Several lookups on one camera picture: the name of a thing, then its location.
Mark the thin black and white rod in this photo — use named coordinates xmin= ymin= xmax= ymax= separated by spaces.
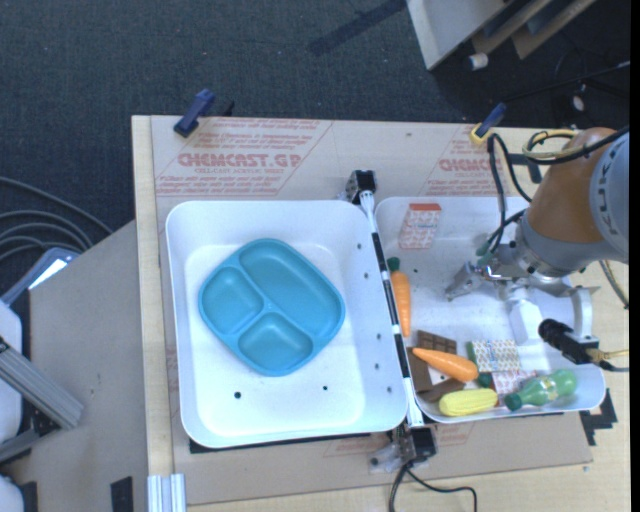
xmin=359 ymin=191 xmax=425 ymax=427

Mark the black cylinder on white bracket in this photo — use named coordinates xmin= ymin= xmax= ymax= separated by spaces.
xmin=529 ymin=285 xmax=601 ymax=366

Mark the white orange patterned packet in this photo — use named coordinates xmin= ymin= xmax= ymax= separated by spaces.
xmin=468 ymin=338 xmax=522 ymax=374
xmin=490 ymin=369 xmax=537 ymax=397

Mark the white plastic tray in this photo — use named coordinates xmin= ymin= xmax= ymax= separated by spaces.
xmin=164 ymin=199 xmax=410 ymax=449
xmin=374 ymin=195 xmax=608 ymax=425

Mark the black block with thin wires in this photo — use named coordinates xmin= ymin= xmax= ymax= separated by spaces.
xmin=394 ymin=425 xmax=439 ymax=462
xmin=343 ymin=169 xmax=378 ymax=204

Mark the brown flat piece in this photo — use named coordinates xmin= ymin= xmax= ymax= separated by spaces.
xmin=406 ymin=346 xmax=466 ymax=404

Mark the orange and white carton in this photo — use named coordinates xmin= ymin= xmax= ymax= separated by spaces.
xmin=397 ymin=202 xmax=443 ymax=251

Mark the yellow corn cob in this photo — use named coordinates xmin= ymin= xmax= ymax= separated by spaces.
xmin=438 ymin=387 xmax=500 ymax=418

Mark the brown cardboard board red print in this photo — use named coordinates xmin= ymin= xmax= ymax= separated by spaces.
xmin=149 ymin=115 xmax=595 ymax=506

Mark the orange carrot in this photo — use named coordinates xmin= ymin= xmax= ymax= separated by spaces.
xmin=386 ymin=256 xmax=413 ymax=339
xmin=411 ymin=346 xmax=494 ymax=389

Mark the brown chocolate bar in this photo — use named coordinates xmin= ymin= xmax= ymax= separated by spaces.
xmin=416 ymin=329 xmax=458 ymax=356

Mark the blue divided plate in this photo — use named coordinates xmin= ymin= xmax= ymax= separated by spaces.
xmin=197 ymin=237 xmax=347 ymax=378

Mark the green bottle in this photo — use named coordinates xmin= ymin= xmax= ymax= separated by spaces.
xmin=503 ymin=369 xmax=579 ymax=413

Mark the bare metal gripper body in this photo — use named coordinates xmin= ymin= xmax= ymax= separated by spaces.
xmin=480 ymin=241 xmax=576 ymax=301

